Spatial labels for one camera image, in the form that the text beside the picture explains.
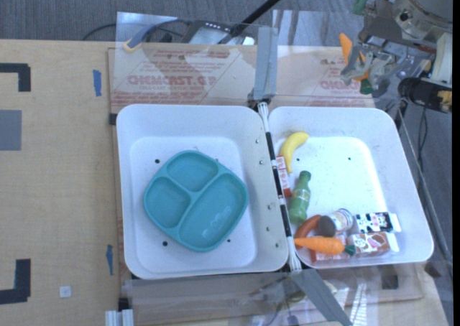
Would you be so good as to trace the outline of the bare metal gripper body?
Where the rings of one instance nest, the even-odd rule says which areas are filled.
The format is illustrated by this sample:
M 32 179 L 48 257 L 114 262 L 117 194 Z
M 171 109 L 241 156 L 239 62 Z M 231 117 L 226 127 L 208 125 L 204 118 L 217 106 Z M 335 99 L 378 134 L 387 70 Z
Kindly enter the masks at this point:
M 404 33 L 392 14 L 393 3 L 376 0 L 363 10 L 364 26 L 359 42 L 370 50 L 393 55 L 397 62 L 409 56 L 434 60 L 436 43 Z

